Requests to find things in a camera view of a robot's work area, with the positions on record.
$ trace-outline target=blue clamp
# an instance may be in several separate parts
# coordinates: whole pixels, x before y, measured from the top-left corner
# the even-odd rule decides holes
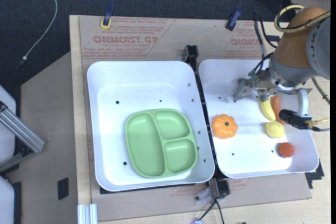
[[[233,12],[233,14],[230,14],[229,17],[229,21],[227,22],[225,28],[229,29],[230,31],[233,30],[233,28],[236,25],[236,21],[238,20],[238,18],[240,17],[241,13],[242,13],[242,8],[241,7],[236,7],[235,11]]]
[[[103,19],[101,20],[100,27],[102,29],[104,30],[110,29],[111,22],[112,22],[111,16],[113,14],[113,11],[114,11],[114,3],[111,2],[106,9],[105,17],[103,17]]]

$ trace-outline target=toy food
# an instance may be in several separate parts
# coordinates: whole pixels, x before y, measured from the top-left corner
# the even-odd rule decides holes
[[[277,122],[280,122],[281,124],[285,124],[284,121],[282,121],[280,118],[279,118],[279,113],[281,111],[281,107],[280,107],[280,96],[278,95],[275,95],[272,97],[271,99],[271,106],[272,106],[272,109],[274,111],[274,114],[275,114],[275,117],[276,117],[276,121]]]
[[[272,138],[280,138],[285,134],[285,128],[280,122],[271,121],[266,124],[266,133]]]
[[[275,121],[275,113],[271,105],[271,97],[269,96],[266,101],[260,101],[261,111],[263,115],[270,121]]]
[[[222,114],[213,119],[211,128],[215,136],[229,138],[235,136],[238,125],[233,117]]]
[[[289,158],[294,154],[294,147],[288,142],[283,142],[279,145],[278,151],[281,157]]]

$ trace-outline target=toy orange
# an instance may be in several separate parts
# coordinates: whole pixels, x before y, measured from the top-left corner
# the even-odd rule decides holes
[[[215,136],[219,138],[229,138],[235,136],[238,125],[233,117],[222,114],[213,119],[211,128]]]

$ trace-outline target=white cable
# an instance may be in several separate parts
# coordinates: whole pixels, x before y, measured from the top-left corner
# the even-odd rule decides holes
[[[54,14],[54,17],[53,19],[51,20],[51,23],[49,24],[48,28],[45,30],[45,32],[42,34],[42,36],[33,44],[33,46],[28,50],[27,54],[24,55],[22,57],[22,60],[20,62],[20,65],[22,66],[27,58],[28,58],[28,55],[30,54],[30,52],[35,48],[35,46],[41,41],[41,39],[43,39],[43,37],[45,36],[45,34],[49,31],[50,27],[52,26],[52,24],[54,23],[55,21],[55,18],[56,18],[56,15],[57,15],[57,11],[58,11],[58,4],[57,4],[57,0],[54,0],[55,1],[55,14]]]

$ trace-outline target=blue and yellow clip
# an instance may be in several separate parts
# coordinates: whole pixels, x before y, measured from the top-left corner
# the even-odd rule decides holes
[[[114,3],[111,2],[106,9],[105,17],[103,17],[103,19],[101,20],[100,27],[102,29],[104,30],[110,29],[113,11],[114,11]]]

